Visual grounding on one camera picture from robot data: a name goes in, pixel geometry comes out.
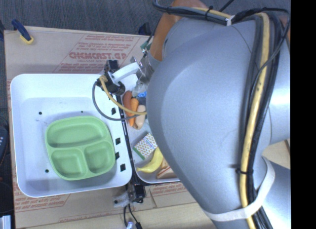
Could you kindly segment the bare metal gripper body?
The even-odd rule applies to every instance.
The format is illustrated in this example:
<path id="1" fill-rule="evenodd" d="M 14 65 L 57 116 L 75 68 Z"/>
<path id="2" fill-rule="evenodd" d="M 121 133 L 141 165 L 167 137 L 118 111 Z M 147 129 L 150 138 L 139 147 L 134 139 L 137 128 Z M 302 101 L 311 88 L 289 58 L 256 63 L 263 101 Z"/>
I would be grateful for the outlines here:
<path id="1" fill-rule="evenodd" d="M 150 62 L 151 58 L 149 54 L 143 55 L 140 61 L 137 61 L 134 56 L 131 57 L 130 63 L 138 64 L 138 70 L 136 71 L 136 76 L 138 81 L 144 85 L 149 85 L 151 77 L 155 71 L 153 65 Z"/>

